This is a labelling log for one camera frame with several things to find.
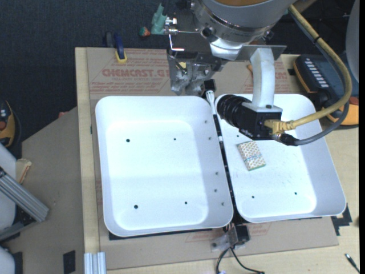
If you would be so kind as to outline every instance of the black connector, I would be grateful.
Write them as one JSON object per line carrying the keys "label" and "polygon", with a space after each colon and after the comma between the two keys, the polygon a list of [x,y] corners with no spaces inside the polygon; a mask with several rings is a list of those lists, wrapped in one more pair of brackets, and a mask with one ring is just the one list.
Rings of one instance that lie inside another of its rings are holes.
{"label": "black connector", "polygon": [[287,146],[298,146],[297,144],[298,139],[287,133],[274,135],[273,139]]}
{"label": "black connector", "polygon": [[234,227],[236,229],[237,239],[238,239],[236,245],[244,244],[250,240],[249,229],[247,228],[246,225],[240,224],[240,225],[235,225]]}

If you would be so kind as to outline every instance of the yellow cable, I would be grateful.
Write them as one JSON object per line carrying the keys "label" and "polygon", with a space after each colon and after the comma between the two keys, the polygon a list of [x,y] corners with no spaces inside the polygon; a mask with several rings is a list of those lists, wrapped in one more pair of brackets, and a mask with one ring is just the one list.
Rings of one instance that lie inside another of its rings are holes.
{"label": "yellow cable", "polygon": [[333,113],[334,111],[338,110],[348,102],[352,92],[352,81],[350,73],[345,64],[340,59],[340,57],[338,57],[337,54],[334,52],[334,50],[322,38],[319,37],[318,33],[311,27],[308,21],[300,14],[300,12],[293,5],[289,6],[289,12],[291,12],[292,15],[296,17],[299,23],[306,29],[306,31],[313,37],[313,39],[317,40],[317,43],[321,46],[321,48],[324,49],[324,51],[338,65],[344,77],[345,90],[343,96],[332,106],[324,108],[321,111],[315,112],[308,116],[302,117],[298,120],[291,120],[288,122],[283,122],[279,120],[266,120],[265,126],[271,128],[273,134],[280,134],[283,133],[284,131],[293,130],[300,125],[309,123],[314,120],[318,120]]}

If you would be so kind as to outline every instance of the white tray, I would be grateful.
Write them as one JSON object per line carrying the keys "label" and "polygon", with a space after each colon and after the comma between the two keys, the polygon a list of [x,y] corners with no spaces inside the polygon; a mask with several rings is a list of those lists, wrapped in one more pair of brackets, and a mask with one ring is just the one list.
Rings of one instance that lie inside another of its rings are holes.
{"label": "white tray", "polygon": [[[252,99],[251,94],[241,96]],[[274,104],[283,109],[284,121],[315,112],[310,100],[297,94],[275,95]],[[237,210],[244,219],[259,223],[344,211],[345,196],[324,138],[297,147],[273,140],[256,141],[266,166],[248,171],[237,145],[251,139],[225,120],[220,119],[220,126]],[[316,120],[287,133],[305,139],[321,131]]]}
{"label": "white tray", "polygon": [[[315,111],[301,95],[276,95],[274,104],[283,108],[283,120]],[[232,220],[216,128],[205,100],[108,96],[96,106],[96,124],[110,232],[129,237],[223,227]],[[248,171],[237,144],[251,140],[224,120],[220,126],[237,211],[245,220],[343,212],[346,200],[325,139],[298,147],[257,141],[266,166]],[[320,131],[316,120],[288,133],[304,139]]]}
{"label": "white tray", "polygon": [[95,112],[110,232],[127,237],[231,221],[232,200],[205,100],[108,96]]}

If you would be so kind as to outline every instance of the black camera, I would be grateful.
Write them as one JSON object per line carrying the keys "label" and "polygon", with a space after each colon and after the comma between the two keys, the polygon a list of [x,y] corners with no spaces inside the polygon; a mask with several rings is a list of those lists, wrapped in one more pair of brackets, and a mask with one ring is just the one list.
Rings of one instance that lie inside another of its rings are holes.
{"label": "black camera", "polygon": [[256,111],[242,105],[243,103],[251,103],[251,100],[233,94],[224,95],[218,101],[217,112],[221,119],[253,140],[272,139],[271,129],[266,127],[264,122],[272,119],[280,120],[281,112],[270,112],[269,108],[264,112],[260,109]]}

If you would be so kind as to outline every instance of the cardboard sheet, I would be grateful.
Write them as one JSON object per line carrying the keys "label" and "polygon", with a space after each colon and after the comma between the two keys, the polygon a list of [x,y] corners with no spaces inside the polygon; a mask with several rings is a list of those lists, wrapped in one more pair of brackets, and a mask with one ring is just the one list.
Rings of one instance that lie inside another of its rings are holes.
{"label": "cardboard sheet", "polygon": [[[174,95],[170,91],[165,50],[126,49],[128,61],[118,64],[113,49],[87,48],[92,130],[96,131],[95,106],[108,95]],[[214,76],[217,91],[250,93],[253,78],[249,62],[229,62]],[[290,76],[281,59],[275,62],[275,92],[300,93],[297,79]],[[222,229],[175,233],[129,239],[110,239],[103,220],[103,199],[97,134],[93,132],[96,194],[101,250],[106,253],[107,268],[120,269],[183,261],[215,259],[211,241],[223,234]],[[237,251],[252,255],[338,245],[330,217],[248,224],[249,241]]]}

